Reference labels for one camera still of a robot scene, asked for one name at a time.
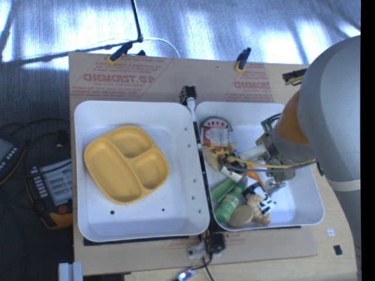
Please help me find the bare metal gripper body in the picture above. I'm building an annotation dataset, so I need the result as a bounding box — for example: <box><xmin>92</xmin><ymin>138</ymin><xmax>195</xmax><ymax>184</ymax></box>
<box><xmin>255</xmin><ymin>129</ymin><xmax>296</xmax><ymax>184</ymax></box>

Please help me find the black and white carton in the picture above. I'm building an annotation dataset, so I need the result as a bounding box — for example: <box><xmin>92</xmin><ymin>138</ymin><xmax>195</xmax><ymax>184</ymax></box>
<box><xmin>242</xmin><ymin>182</ymin><xmax>277</xmax><ymax>216</ymax></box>

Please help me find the orange carrot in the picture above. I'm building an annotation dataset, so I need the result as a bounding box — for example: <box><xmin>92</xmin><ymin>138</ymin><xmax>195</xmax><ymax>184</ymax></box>
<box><xmin>245</xmin><ymin>163</ymin><xmax>265</xmax><ymax>187</ymax></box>

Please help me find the white plastic tray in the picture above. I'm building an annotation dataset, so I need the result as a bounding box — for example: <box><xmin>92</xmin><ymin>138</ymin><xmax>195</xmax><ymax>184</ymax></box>
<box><xmin>195</xmin><ymin>101</ymin><xmax>325</xmax><ymax>232</ymax></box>
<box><xmin>73</xmin><ymin>100</ymin><xmax>211</xmax><ymax>242</ymax></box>

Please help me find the tan croissant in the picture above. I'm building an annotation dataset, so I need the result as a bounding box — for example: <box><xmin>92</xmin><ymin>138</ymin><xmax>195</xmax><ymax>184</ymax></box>
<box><xmin>246</xmin><ymin>193</ymin><xmax>272</xmax><ymax>226</ymax></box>

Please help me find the round brown biscuit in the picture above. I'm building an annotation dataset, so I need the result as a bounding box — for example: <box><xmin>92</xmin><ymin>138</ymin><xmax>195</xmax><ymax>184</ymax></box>
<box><xmin>227</xmin><ymin>204</ymin><xmax>254</xmax><ymax>228</ymax></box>

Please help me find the green bottle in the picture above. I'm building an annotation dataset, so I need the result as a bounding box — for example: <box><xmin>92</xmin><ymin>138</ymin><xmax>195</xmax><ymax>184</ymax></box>
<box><xmin>214</xmin><ymin>183</ymin><xmax>246</xmax><ymax>224</ymax></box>

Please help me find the green cylinder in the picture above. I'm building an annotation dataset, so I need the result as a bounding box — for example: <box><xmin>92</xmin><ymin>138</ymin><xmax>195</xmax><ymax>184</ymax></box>
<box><xmin>210</xmin><ymin>177</ymin><xmax>241</xmax><ymax>203</ymax></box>

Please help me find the yellow pizza slice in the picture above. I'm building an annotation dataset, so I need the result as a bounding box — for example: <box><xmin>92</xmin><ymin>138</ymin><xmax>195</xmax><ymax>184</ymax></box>
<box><xmin>209</xmin><ymin>143</ymin><xmax>236</xmax><ymax>164</ymax></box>

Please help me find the orange and white carton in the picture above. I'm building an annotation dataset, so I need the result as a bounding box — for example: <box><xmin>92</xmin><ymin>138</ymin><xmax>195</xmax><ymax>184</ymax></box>
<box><xmin>202</xmin><ymin>126</ymin><xmax>230</xmax><ymax>148</ymax></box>

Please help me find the pale beige banana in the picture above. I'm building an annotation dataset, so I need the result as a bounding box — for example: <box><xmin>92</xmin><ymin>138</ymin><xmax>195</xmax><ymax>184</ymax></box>
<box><xmin>202</xmin><ymin>145</ymin><xmax>221</xmax><ymax>172</ymax></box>

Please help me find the pink watermelon slice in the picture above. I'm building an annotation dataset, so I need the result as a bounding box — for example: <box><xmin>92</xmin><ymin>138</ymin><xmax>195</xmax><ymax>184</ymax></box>
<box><xmin>201</xmin><ymin>116</ymin><xmax>233</xmax><ymax>132</ymax></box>

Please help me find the thin black and white rod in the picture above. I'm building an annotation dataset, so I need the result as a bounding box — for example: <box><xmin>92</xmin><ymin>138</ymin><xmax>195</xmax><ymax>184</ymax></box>
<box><xmin>186</xmin><ymin>97</ymin><xmax>218</xmax><ymax>233</ymax></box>

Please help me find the brown cardboard board red print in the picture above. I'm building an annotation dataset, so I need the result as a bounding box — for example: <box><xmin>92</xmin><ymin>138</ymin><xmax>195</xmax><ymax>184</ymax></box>
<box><xmin>68</xmin><ymin>52</ymin><xmax>319</xmax><ymax>276</ymax></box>

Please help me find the yellow divided plate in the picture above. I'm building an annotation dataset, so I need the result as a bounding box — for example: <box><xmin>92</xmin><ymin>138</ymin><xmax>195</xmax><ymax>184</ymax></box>
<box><xmin>83</xmin><ymin>125</ymin><xmax>170</xmax><ymax>205</ymax></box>

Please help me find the black block with thin wires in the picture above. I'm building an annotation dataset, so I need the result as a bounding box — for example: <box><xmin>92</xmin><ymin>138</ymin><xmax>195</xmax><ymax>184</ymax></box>
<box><xmin>179</xmin><ymin>85</ymin><xmax>197</xmax><ymax>104</ymax></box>
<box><xmin>204</xmin><ymin>232</ymin><xmax>227</xmax><ymax>253</ymax></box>

